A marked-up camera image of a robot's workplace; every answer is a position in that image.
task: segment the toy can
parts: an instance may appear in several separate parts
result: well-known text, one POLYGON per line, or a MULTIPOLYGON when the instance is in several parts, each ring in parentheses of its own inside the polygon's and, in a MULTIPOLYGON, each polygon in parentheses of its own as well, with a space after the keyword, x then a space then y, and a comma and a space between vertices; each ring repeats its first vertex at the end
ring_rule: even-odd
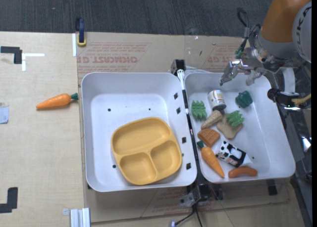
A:
POLYGON ((226 103, 224 102, 221 90, 212 90, 209 92, 208 101, 212 111, 221 111, 227 107, 226 103))

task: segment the yellow cable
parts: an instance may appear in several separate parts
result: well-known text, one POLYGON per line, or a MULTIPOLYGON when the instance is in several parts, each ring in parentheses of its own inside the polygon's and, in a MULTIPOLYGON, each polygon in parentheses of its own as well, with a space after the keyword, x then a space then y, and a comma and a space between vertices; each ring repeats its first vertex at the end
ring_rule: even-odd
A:
POLYGON ((300 104, 303 104, 305 101, 309 100, 312 97, 312 94, 308 94, 305 98, 293 98, 292 102, 296 105, 299 106, 300 104))

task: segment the blue clamp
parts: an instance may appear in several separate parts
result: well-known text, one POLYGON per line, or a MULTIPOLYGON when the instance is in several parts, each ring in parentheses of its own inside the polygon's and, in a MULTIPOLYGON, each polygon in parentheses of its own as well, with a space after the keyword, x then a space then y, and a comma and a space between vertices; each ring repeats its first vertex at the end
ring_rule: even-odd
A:
POLYGON ((86 37, 84 34, 84 20, 81 17, 76 18, 76 26, 75 29, 79 32, 77 45, 80 47, 86 46, 86 37))

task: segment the yellow divided plate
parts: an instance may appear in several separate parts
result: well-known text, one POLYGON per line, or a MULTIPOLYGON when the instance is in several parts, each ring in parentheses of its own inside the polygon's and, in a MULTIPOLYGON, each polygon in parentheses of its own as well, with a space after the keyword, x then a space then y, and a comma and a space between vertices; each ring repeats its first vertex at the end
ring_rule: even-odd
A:
POLYGON ((148 117, 125 124, 111 137, 111 149, 123 176, 132 184, 146 185, 175 173, 182 154, 169 125, 148 117))

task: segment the brown sausage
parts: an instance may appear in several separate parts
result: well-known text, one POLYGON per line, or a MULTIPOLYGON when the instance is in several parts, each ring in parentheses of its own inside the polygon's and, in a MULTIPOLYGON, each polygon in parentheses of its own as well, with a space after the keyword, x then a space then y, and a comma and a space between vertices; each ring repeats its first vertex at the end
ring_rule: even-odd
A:
POLYGON ((242 166, 242 167, 234 168, 228 172, 229 178, 235 178, 239 175, 256 176, 258 175, 258 171, 251 167, 242 166))

